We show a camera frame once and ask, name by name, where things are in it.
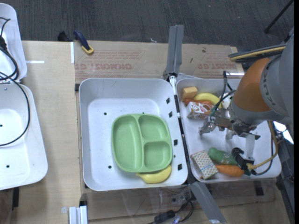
green divided plate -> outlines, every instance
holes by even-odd
[[[172,160],[166,122],[151,114],[126,114],[112,124],[112,151],[117,165],[127,172],[154,172]]]

banana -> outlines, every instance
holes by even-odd
[[[202,92],[197,94],[196,96],[193,97],[195,100],[210,100],[212,105],[215,105],[219,102],[219,98],[215,96],[214,94],[207,93],[207,92]]]
[[[160,183],[165,181],[171,173],[171,165],[168,165],[166,168],[159,170],[153,173],[136,173],[136,176],[139,176],[146,183]]]

